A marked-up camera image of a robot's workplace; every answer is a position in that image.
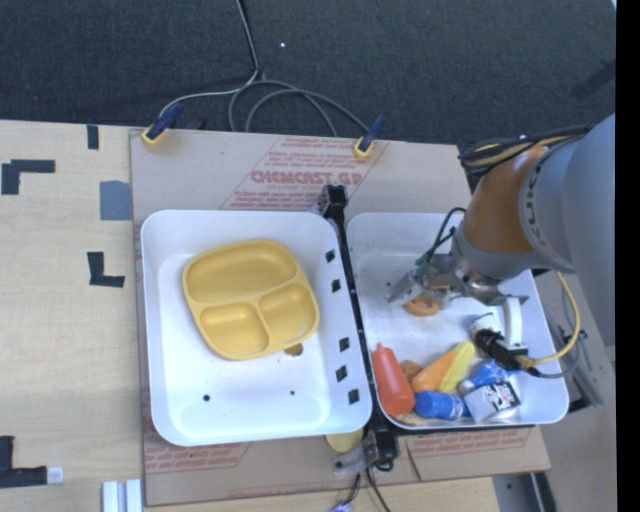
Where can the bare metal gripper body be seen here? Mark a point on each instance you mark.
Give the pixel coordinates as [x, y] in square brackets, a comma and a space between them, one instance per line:
[465, 281]

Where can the blue and silver bottle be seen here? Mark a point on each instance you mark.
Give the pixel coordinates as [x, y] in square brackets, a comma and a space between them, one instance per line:
[484, 375]

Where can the white plastic tray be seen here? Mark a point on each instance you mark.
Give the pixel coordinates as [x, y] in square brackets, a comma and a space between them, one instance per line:
[250, 400]
[400, 245]

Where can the yellow corn cob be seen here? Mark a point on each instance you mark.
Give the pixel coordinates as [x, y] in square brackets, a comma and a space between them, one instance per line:
[459, 365]

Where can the thin black rod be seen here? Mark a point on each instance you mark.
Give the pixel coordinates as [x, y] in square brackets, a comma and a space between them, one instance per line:
[356, 300]

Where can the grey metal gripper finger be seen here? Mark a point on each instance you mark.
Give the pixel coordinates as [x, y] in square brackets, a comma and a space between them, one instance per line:
[439, 295]
[401, 290]

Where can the orange doughnut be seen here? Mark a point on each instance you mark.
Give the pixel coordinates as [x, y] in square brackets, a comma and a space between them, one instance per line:
[414, 307]

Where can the red ketchup bottle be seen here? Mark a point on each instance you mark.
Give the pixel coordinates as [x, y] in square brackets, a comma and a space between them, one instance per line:
[392, 382]

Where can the black cylinder on white bracket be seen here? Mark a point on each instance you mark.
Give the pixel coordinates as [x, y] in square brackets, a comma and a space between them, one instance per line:
[512, 325]

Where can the yellow divided plate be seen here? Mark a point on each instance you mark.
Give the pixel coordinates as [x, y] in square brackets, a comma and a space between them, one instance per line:
[245, 295]

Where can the grey milk carton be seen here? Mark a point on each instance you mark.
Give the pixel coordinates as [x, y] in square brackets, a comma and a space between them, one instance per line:
[492, 401]

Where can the brown cardboard board red print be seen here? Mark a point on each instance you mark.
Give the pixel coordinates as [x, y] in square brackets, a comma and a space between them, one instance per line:
[225, 170]

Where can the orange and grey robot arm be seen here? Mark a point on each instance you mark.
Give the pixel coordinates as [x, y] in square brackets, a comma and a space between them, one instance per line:
[550, 200]

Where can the orange biscuit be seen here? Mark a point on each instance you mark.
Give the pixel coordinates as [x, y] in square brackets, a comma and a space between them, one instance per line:
[411, 369]

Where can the orange carrot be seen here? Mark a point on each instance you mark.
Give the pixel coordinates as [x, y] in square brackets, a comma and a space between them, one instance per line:
[432, 375]

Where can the yellow oval toy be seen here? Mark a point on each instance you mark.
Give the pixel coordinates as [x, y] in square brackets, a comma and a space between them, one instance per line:
[345, 440]

